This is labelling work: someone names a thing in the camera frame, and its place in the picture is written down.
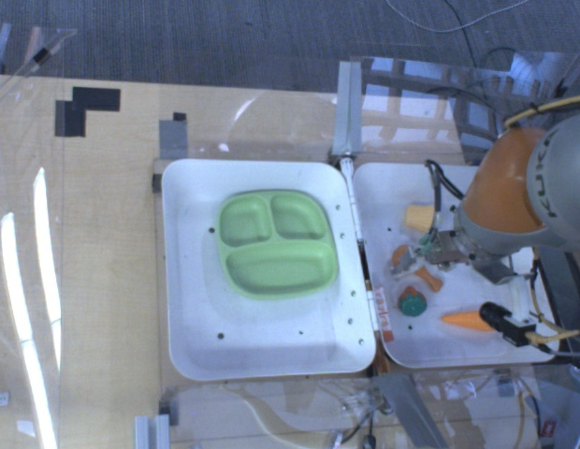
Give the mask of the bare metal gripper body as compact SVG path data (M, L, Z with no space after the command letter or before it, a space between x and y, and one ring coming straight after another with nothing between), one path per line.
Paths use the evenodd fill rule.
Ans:
M414 253L433 266L469 264L470 255L457 246L456 235L454 230L431 229L418 241Z

